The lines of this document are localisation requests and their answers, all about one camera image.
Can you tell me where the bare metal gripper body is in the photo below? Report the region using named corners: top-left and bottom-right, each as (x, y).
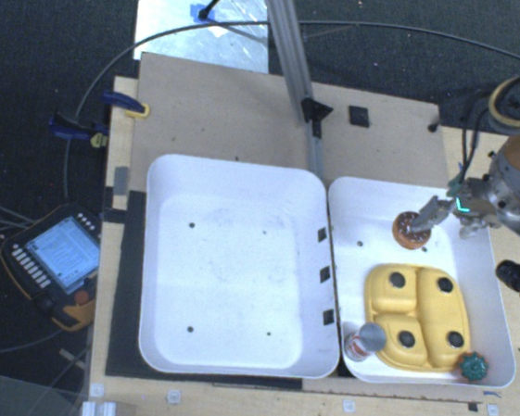
top-left (443, 174), bottom-right (520, 237)

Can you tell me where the brown doughnut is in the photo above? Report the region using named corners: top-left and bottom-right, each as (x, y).
top-left (389, 208), bottom-right (435, 253)

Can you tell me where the yellow divided plate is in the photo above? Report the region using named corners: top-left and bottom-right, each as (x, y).
top-left (354, 258), bottom-right (482, 378)

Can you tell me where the white plastic tray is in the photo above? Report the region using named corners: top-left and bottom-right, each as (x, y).
top-left (306, 173), bottom-right (520, 401)
top-left (124, 150), bottom-right (362, 393)

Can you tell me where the black block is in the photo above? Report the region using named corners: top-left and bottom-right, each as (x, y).
top-left (346, 105), bottom-right (373, 129)

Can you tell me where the green broccoli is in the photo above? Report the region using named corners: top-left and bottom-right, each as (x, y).
top-left (456, 350), bottom-right (491, 384)

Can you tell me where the red and white can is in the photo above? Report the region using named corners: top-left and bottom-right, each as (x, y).
top-left (342, 319), bottom-right (389, 366)

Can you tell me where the brown cardboard board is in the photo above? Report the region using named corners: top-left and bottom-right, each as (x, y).
top-left (103, 50), bottom-right (520, 416)

